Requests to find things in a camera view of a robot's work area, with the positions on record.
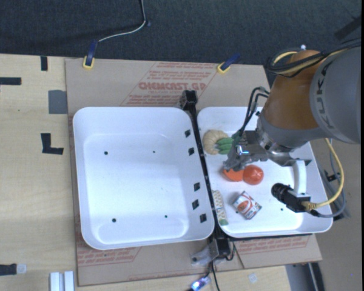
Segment white and green packet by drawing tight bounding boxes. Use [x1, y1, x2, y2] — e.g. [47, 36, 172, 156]
[212, 189, 230, 227]

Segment orange toy fruit slice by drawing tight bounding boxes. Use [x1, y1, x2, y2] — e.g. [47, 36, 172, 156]
[223, 167, 245, 182]

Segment green toy pea pods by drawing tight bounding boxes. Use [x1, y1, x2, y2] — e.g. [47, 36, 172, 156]
[215, 136, 234, 155]

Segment red toy tomato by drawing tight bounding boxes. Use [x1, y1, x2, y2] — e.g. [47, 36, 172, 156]
[242, 164, 265, 186]

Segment beige toy croissant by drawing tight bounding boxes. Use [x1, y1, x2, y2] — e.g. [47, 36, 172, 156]
[202, 129, 230, 156]

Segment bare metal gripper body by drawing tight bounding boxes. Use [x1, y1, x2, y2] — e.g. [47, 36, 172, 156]
[227, 130, 297, 164]

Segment brown cardboard board red print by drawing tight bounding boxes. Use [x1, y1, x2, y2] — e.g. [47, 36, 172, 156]
[64, 58, 323, 287]

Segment black cylinder on white bracket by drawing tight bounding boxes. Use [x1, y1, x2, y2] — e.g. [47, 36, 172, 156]
[271, 158, 312, 213]

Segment red and white can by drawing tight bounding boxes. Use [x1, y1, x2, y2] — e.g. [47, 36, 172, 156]
[232, 190, 263, 221]

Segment white plastic tray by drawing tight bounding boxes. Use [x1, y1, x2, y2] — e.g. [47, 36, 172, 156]
[197, 106, 334, 239]
[72, 106, 216, 251]

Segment black block with thin wires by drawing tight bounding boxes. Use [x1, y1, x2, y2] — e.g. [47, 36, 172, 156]
[179, 90, 199, 112]
[214, 236, 232, 259]

